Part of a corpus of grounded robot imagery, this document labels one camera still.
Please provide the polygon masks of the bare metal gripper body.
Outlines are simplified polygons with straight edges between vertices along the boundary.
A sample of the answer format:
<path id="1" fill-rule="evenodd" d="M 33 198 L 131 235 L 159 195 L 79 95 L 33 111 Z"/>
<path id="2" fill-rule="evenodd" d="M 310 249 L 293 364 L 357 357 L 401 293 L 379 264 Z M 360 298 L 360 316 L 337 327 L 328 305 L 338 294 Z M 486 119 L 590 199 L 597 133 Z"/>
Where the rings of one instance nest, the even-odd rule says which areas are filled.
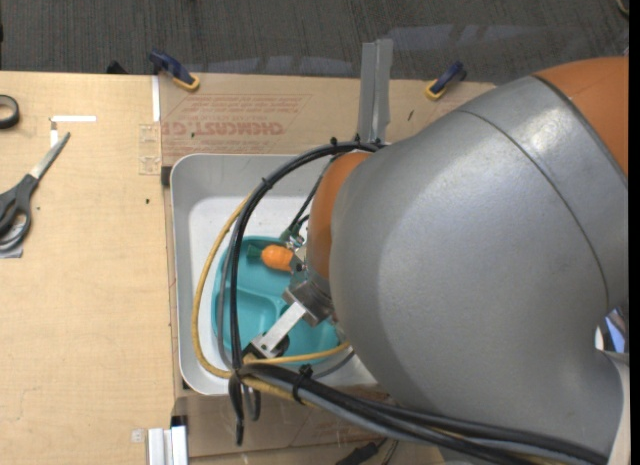
<path id="1" fill-rule="evenodd" d="M 310 265 L 306 245 L 294 250 L 289 266 L 288 304 L 302 310 L 307 324 L 319 324 L 334 312 L 328 281 Z"/>

